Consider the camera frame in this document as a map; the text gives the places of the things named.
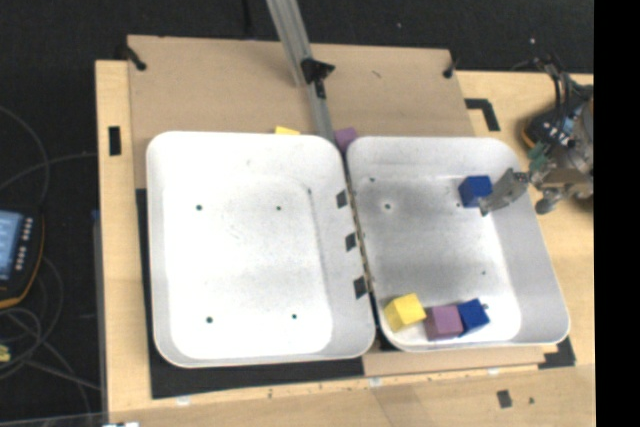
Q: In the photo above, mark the purple cube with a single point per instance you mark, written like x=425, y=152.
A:
x=443, y=322
x=345, y=137

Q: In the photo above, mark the white plastic tray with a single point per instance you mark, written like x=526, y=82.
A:
x=430, y=255
x=250, y=255

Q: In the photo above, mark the blue cube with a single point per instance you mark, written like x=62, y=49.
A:
x=474, y=191
x=475, y=315

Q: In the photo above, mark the yellow cube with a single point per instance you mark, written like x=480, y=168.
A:
x=404, y=311
x=286, y=131

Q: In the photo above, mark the brown cardboard board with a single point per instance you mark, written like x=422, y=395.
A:
x=215, y=85

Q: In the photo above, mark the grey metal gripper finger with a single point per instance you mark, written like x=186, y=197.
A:
x=550, y=203
x=505, y=192

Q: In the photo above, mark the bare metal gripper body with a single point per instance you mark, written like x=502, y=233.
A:
x=567, y=177

